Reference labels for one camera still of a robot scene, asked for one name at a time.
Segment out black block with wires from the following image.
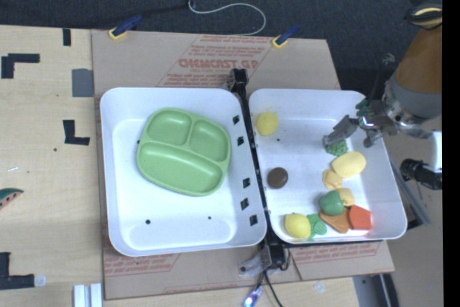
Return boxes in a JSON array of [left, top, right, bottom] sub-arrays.
[[227, 68, 250, 93], [257, 239, 290, 271]]

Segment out white plastic tray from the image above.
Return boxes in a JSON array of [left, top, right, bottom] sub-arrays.
[[248, 88, 408, 245], [99, 86, 268, 258]]

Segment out yellow toy potato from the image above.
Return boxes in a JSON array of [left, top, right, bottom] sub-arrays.
[[331, 150, 367, 179]]

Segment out brown round biscuit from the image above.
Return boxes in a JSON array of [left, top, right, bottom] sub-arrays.
[[266, 166, 290, 190]]

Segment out orange toy block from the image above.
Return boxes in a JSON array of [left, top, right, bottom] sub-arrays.
[[349, 204, 373, 231]]

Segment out green toy lettuce leaf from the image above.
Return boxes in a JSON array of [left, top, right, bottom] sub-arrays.
[[305, 213, 328, 241]]

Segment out brown toy bread slice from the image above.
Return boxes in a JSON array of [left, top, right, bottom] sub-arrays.
[[318, 208, 351, 234]]

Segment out yellow round toy food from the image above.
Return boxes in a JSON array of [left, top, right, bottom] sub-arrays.
[[255, 111, 280, 137]]

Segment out green toy pepper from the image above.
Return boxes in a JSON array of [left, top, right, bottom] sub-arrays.
[[318, 189, 346, 217]]

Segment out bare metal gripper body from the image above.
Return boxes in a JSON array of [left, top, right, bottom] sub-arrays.
[[357, 99, 434, 140]]

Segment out green toy peas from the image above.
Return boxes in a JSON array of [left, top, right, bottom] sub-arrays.
[[326, 139, 349, 157]]

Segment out brown cardboard board red print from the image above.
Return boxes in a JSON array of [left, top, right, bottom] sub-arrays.
[[91, 28, 396, 301]]

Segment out thin black rod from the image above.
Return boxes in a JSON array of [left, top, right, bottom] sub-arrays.
[[237, 82, 275, 245]]

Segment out black cylinder on white bracket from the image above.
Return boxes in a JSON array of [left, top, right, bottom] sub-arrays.
[[400, 130, 443, 191]]

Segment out yellow toy lemon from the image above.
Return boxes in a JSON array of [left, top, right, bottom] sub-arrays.
[[284, 212, 312, 239]]

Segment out pale yellow toy food piece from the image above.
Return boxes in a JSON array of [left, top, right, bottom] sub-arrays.
[[336, 187, 356, 207], [321, 169, 344, 191]]

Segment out green divided plate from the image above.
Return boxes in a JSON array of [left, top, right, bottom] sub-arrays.
[[135, 106, 232, 198]]

